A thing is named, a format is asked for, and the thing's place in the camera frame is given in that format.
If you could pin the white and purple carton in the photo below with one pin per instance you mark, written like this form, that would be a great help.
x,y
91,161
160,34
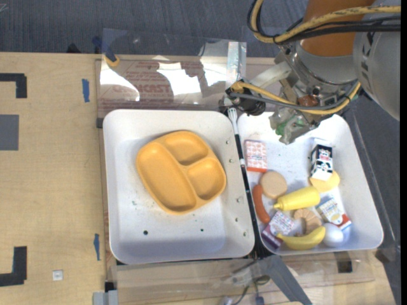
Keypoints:
x,y
280,226

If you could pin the thin black and white rod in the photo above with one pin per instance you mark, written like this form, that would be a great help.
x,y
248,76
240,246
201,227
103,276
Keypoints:
x,y
247,183

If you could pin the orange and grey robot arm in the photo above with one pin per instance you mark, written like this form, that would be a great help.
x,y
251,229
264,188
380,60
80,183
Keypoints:
x,y
334,8

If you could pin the tan round biscuit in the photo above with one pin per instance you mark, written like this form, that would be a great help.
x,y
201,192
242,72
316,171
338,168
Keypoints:
x,y
273,184

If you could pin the black and white milk carton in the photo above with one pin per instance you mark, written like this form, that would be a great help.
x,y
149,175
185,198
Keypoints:
x,y
321,164

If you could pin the tan croissant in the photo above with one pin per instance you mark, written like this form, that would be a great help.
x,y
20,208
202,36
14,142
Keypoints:
x,y
310,219

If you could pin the pink patterned small carton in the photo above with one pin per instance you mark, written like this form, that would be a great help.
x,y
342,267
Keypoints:
x,y
256,156

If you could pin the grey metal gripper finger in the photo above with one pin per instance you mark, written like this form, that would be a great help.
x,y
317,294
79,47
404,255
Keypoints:
x,y
295,132
280,119

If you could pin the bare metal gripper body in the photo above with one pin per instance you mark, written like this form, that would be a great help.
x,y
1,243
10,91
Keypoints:
x,y
318,86

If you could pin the black cylinder on white bracket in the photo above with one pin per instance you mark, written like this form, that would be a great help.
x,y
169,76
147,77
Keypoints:
x,y
251,105

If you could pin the orange sausage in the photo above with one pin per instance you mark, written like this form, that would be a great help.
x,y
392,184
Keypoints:
x,y
260,206

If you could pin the white egg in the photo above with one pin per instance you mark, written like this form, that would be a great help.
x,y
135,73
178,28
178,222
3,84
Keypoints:
x,y
333,235

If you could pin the white plastic tray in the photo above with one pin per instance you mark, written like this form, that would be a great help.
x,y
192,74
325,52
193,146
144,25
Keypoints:
x,y
178,234
356,208

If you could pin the yellow divided plate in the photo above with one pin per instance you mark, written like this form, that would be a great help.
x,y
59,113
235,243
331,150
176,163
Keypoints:
x,y
165,176

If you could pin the white carton yellow red print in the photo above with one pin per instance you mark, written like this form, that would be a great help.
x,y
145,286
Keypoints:
x,y
334,213

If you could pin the yellow banana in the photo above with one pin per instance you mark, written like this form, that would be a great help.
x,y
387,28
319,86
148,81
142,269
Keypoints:
x,y
302,241

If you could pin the yellow mustard bottle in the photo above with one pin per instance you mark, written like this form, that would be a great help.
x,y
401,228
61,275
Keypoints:
x,y
300,199

